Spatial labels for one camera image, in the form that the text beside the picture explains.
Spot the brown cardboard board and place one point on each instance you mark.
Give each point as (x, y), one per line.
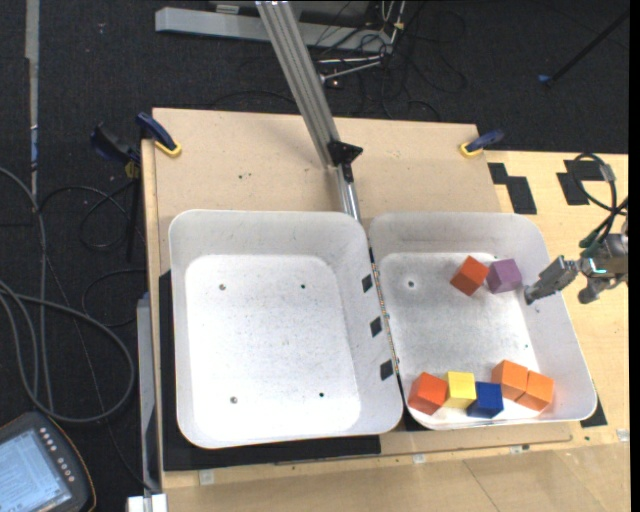
(240, 160)

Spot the white plastic tray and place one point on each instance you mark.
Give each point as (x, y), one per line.
(272, 340)
(450, 330)

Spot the purple cube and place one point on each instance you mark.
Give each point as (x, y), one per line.
(504, 276)

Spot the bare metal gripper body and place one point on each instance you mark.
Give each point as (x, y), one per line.
(612, 255)

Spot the blue cube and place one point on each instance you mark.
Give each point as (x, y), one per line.
(486, 400)

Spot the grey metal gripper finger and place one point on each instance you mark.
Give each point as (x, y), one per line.
(552, 279)
(594, 290)

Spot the yellow cube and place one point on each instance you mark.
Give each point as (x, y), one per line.
(460, 387)

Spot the orange cube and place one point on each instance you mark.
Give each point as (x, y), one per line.
(428, 392)
(536, 391)
(510, 378)
(468, 276)

